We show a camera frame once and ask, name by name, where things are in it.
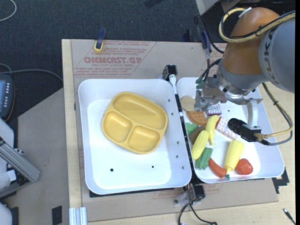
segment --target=wooden table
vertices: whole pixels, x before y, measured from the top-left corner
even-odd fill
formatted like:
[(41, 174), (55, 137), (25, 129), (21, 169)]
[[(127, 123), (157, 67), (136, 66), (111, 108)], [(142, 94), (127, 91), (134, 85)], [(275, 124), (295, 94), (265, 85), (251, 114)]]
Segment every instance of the wooden table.
[[(67, 163), (68, 163), (68, 185), (69, 185), (69, 204), (70, 208), (82, 207), (81, 183), (79, 174), (78, 146), (76, 115), (74, 110), (75, 95), (73, 84), (73, 65), (72, 65), (72, 47), (70, 39), (62, 40), (62, 58), (64, 74), (64, 94), (65, 94), (65, 113), (66, 113), (66, 132), (67, 132)], [(268, 83), (268, 86), (281, 106), (288, 111), (294, 121), (295, 118), (295, 96), (292, 93), (280, 90)], [(264, 99), (264, 105), (269, 116), (274, 132), (286, 130), (288, 125), (283, 116), (272, 104), (266, 95), (262, 86), (259, 86), (260, 93)], [(278, 202), (246, 205), (240, 207), (220, 208), (199, 211), (202, 219), (208, 221), (217, 221), (218, 224), (292, 224), (283, 212), (286, 208), (291, 216), (296, 220), (296, 197), (295, 197), (295, 134), (293, 139), (280, 145), (286, 171), (289, 177), (287, 186), (279, 188)], [(146, 217), (133, 217), (124, 219), (114, 219), (98, 222), (89, 222), (91, 225), (175, 225), (177, 224), (178, 213), (153, 215)], [(191, 212), (185, 212), (181, 217), (181, 222), (188, 225), (202, 224)]]

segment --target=yellow divided plate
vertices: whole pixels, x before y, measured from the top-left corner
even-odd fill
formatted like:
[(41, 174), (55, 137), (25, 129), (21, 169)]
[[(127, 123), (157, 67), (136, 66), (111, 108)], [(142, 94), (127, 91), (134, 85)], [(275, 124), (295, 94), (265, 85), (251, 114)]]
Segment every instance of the yellow divided plate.
[(165, 110), (131, 92), (116, 95), (102, 120), (105, 136), (132, 152), (146, 154), (157, 148), (168, 124)]

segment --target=toy tomato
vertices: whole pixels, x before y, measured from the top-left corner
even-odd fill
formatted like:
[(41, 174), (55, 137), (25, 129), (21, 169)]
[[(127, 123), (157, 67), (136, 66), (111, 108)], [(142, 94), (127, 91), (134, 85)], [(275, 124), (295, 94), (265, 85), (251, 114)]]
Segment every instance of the toy tomato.
[(239, 160), (238, 164), (236, 165), (235, 171), (239, 175), (248, 175), (251, 172), (253, 172), (253, 166), (251, 165), (251, 163), (249, 163), (247, 159), (242, 158)]

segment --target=black electronic device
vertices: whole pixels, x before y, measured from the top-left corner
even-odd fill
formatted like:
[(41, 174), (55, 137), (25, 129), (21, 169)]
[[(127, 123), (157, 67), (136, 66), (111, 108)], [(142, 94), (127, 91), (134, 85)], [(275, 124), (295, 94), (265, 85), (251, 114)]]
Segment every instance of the black electronic device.
[(9, 75), (0, 74), (0, 117), (9, 115), (14, 100), (13, 79)]

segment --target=yellow and blue tool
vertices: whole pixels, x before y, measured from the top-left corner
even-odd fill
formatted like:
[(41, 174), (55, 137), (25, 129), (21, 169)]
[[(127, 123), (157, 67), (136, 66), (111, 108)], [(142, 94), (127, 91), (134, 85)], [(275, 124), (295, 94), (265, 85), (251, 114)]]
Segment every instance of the yellow and blue tool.
[(105, 34), (106, 34), (106, 28), (101, 28), (100, 29), (99, 38), (95, 42), (95, 45), (94, 45), (94, 51), (97, 52), (97, 53), (102, 52), (102, 49), (103, 49), (103, 39), (105, 37)]

